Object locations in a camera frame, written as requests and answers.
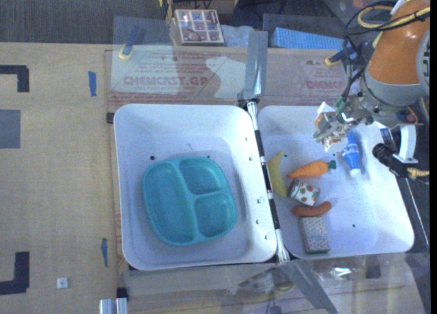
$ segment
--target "banana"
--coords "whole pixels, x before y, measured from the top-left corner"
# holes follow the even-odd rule
[[[281,176],[281,160],[283,156],[284,153],[281,150],[267,162],[267,169],[273,191],[282,197],[286,197],[287,186]]]

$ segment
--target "brown sausage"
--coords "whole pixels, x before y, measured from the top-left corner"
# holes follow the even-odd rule
[[[316,217],[327,213],[332,206],[331,202],[324,201],[317,206],[295,206],[292,212],[296,217]]]

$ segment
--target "toy carrot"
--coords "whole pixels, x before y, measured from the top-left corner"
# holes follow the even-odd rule
[[[289,177],[291,180],[294,178],[318,177],[320,175],[324,175],[328,169],[335,169],[335,167],[335,160],[331,160],[330,162],[315,160],[288,173],[287,177]]]

